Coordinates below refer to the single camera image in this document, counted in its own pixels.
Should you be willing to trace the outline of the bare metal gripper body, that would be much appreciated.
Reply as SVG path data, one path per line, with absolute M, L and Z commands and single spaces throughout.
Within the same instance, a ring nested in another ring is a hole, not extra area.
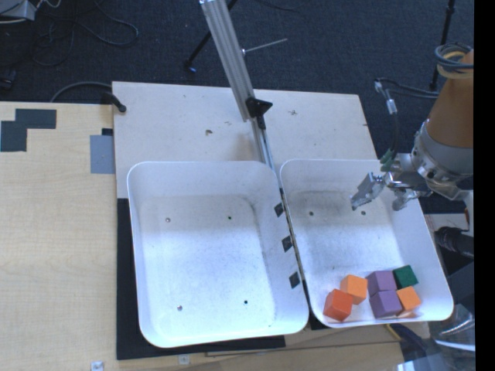
M 451 201 L 463 200 L 468 191 L 459 183 L 473 175 L 473 164 L 452 158 L 433 158 L 426 152 L 399 153 L 384 176 L 396 201 L 410 201 L 433 193 Z

